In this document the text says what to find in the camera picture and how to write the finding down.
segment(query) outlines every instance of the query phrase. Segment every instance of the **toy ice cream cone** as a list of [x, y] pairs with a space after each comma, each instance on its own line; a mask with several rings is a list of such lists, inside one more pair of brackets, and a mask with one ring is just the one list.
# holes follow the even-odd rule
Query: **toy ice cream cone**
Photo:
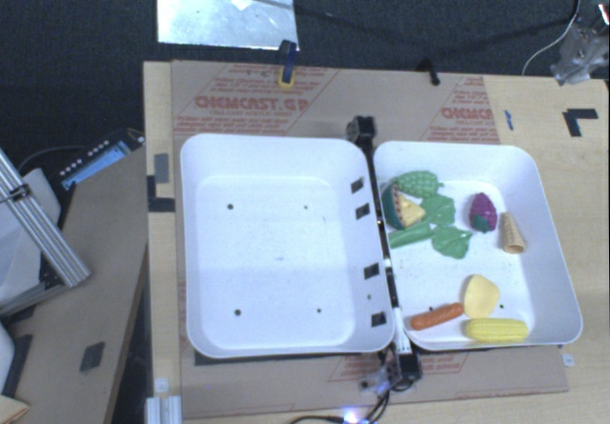
[[515, 219], [509, 212], [501, 216], [500, 225], [502, 229], [502, 247], [506, 252], [518, 254], [525, 250], [525, 241], [517, 228]]

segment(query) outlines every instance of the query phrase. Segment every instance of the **orange hot dog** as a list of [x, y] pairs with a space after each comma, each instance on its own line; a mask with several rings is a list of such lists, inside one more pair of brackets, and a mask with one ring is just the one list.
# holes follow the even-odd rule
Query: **orange hot dog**
[[456, 302], [455, 304], [439, 307], [428, 313], [413, 316], [411, 318], [411, 327], [419, 331], [460, 317], [463, 313], [464, 306]]

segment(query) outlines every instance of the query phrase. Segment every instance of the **dark background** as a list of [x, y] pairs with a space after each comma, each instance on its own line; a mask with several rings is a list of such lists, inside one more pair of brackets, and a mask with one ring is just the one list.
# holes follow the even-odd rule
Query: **dark background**
[[[411, 71], [428, 57], [437, 71], [518, 75], [563, 33], [574, 2], [295, 0], [297, 64]], [[590, 0], [580, 10], [589, 24]], [[46, 148], [88, 144], [120, 128], [143, 130], [142, 64], [174, 58], [273, 63], [275, 53], [159, 44], [156, 0], [0, 0], [0, 148], [18, 165]], [[559, 46], [533, 61], [528, 74], [550, 76], [558, 61]], [[608, 69], [594, 76], [607, 79]], [[67, 154], [38, 157], [30, 167], [50, 175]], [[116, 423], [141, 419], [145, 307]]]

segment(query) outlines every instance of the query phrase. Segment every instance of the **toy food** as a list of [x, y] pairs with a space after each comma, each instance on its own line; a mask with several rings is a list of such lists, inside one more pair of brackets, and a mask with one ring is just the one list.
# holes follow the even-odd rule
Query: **toy food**
[[426, 171], [404, 173], [395, 182], [401, 191], [419, 198], [434, 195], [438, 187], [442, 186], [436, 175]]
[[441, 225], [456, 222], [456, 204], [449, 197], [435, 193], [421, 201], [421, 208], [425, 212], [423, 220], [426, 222]]
[[388, 239], [390, 248], [398, 248], [399, 246], [423, 241], [432, 237], [432, 229], [427, 222], [418, 222], [407, 229], [390, 232]]
[[390, 185], [381, 195], [385, 221], [397, 230], [414, 225], [426, 214], [418, 204], [398, 191], [396, 184]]
[[498, 213], [494, 204], [482, 192], [475, 195], [468, 218], [471, 226], [481, 232], [493, 231], [498, 223]]
[[504, 212], [499, 219], [499, 224], [502, 230], [502, 248], [510, 254], [525, 251], [525, 241], [523, 241], [513, 216], [509, 212]]
[[441, 254], [461, 259], [468, 251], [472, 235], [470, 231], [462, 231], [455, 226], [436, 226], [433, 231], [432, 246]]
[[504, 318], [471, 319], [464, 331], [468, 337], [486, 343], [514, 343], [529, 333], [523, 321]]
[[460, 317], [463, 313], [464, 306], [456, 302], [455, 304], [439, 307], [428, 313], [413, 316], [411, 318], [411, 327], [416, 331], [420, 331]]
[[473, 275], [464, 293], [464, 312], [471, 319], [489, 317], [499, 301], [498, 286], [482, 275]]

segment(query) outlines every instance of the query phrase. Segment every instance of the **white tray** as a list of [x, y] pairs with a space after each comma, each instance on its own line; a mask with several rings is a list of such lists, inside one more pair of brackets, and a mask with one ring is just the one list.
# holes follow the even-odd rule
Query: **white tray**
[[[459, 229], [470, 230], [468, 211], [473, 196], [485, 192], [498, 210], [510, 212], [526, 242], [522, 254], [509, 254], [501, 232], [476, 232], [463, 259], [436, 252], [430, 241], [392, 250], [396, 289], [403, 315], [409, 318], [430, 307], [463, 300], [464, 284], [482, 274], [498, 285], [500, 300], [491, 317], [523, 320], [529, 335], [511, 346], [566, 344], [582, 328], [579, 306], [570, 281], [539, 172], [525, 151], [511, 146], [388, 142], [375, 154], [381, 189], [392, 178], [410, 171], [433, 172], [443, 182], [438, 193], [456, 202]], [[409, 338], [431, 351], [487, 348], [464, 335], [466, 315]]]
[[362, 353], [389, 344], [375, 204], [355, 145], [200, 134], [183, 146], [181, 172], [187, 331], [198, 351]]

